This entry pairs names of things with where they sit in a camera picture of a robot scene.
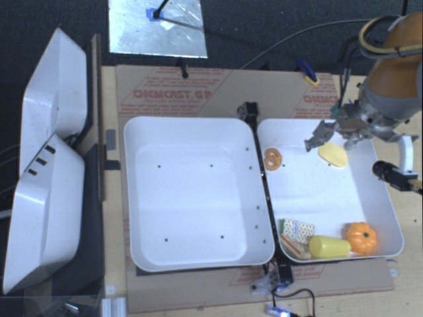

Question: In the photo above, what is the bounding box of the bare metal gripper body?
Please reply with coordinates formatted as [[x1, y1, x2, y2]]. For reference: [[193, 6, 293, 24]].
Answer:
[[335, 102, 398, 142]]

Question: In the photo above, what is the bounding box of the pale yellow oval toy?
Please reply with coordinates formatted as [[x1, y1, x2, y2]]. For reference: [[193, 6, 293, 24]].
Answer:
[[317, 141, 349, 168]]

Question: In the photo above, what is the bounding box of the orange pretzel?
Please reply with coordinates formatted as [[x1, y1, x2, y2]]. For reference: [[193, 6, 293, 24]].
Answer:
[[264, 147, 284, 172]]

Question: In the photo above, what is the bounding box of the white plastic tray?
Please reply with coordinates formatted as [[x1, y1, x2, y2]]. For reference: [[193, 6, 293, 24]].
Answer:
[[256, 118, 405, 264], [123, 116, 276, 273]]

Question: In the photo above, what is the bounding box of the thin black rod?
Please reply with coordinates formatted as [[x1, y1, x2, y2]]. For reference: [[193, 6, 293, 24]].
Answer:
[[245, 116, 282, 271]]

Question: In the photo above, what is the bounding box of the orange pumpkin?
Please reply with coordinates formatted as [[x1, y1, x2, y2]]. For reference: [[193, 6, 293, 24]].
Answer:
[[346, 221, 379, 256]]

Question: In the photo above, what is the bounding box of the yellow bottle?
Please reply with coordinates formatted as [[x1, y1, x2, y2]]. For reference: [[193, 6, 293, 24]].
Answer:
[[308, 234, 353, 259]]

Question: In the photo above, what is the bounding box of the toy sandwich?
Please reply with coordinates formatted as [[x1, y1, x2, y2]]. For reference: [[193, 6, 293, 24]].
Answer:
[[280, 233, 312, 261]]

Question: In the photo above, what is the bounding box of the brown cardboard board red print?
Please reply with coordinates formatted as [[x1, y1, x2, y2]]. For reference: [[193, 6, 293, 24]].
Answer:
[[115, 65, 396, 314]]

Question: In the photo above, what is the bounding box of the black cylinder on white bracket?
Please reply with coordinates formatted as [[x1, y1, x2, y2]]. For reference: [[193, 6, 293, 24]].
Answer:
[[372, 134, 422, 193]]

